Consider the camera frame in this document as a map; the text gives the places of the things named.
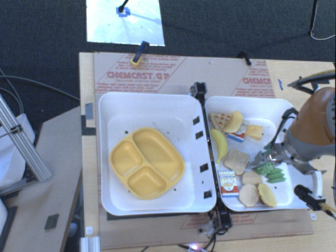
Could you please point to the yellow banana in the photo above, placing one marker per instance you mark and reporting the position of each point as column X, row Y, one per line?
column 221, row 143

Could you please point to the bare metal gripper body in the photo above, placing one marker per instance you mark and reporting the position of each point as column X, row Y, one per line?
column 284, row 155

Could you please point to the thin black and white rod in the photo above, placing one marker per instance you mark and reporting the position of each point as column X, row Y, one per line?
column 210, row 146

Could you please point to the white plastic tray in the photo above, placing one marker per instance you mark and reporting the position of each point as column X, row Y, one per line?
column 147, row 109
column 265, row 109

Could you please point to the black cylinder on white bracket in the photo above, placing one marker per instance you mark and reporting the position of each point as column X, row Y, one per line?
column 308, row 194

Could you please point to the large tan biscuit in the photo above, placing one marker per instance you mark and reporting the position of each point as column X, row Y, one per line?
column 249, row 195

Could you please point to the brown toast slice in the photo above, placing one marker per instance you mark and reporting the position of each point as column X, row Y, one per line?
column 236, row 161

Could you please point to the small tan biscuit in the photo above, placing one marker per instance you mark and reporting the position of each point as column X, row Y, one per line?
column 251, row 178

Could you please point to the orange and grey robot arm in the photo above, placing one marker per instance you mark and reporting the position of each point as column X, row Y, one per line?
column 312, row 119

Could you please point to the green pea pods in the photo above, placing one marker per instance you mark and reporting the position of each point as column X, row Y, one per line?
column 275, row 175

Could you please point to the white red blue milk carton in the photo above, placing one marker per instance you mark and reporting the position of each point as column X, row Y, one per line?
column 239, row 136

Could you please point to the green peas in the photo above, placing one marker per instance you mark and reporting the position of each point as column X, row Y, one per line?
column 265, row 169

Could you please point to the red and white food carton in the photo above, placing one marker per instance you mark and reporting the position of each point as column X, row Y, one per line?
column 228, row 184

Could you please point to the yellow potato chip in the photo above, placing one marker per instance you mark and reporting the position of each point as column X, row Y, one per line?
column 233, row 122

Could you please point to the brown cardboard board red print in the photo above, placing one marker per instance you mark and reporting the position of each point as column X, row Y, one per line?
column 147, row 72

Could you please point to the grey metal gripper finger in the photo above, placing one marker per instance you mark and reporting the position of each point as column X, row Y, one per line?
column 263, row 154
column 258, row 163

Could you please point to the yellow divided plate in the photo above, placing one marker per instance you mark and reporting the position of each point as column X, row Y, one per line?
column 149, row 153

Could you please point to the tan waffle slice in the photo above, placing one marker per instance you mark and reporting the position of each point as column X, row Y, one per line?
column 217, row 119

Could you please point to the yellow cheese wedge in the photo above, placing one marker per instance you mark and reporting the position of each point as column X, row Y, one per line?
column 254, row 132

